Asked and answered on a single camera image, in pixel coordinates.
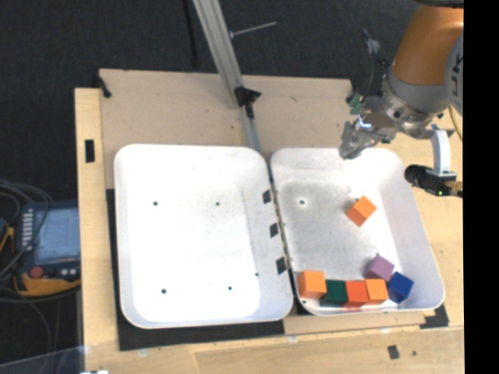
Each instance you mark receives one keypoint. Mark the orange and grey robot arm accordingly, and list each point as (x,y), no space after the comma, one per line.
(429,41)

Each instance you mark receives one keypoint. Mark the green cube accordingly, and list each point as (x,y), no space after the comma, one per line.
(336,291)

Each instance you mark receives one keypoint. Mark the purple cube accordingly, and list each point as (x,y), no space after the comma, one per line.
(379,267)

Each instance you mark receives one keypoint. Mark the white plastic tray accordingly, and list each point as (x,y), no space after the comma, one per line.
(195,240)
(327,232)

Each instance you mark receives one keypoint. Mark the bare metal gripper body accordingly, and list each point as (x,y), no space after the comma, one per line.
(391,120)

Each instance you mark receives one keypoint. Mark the red-orange cube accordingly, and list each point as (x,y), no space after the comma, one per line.
(356,292)

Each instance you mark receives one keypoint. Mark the brown cardboard board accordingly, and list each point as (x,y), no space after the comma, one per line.
(175,107)

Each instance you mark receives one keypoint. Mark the orange cube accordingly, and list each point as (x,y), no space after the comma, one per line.
(361,210)
(312,284)
(377,290)

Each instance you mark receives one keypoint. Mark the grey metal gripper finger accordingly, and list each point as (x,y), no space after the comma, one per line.
(348,146)
(367,140)

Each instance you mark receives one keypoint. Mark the blue cube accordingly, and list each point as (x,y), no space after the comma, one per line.
(400,286)

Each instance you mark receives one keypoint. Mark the black cylinder on white bracket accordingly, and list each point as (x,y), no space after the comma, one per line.
(436,177)

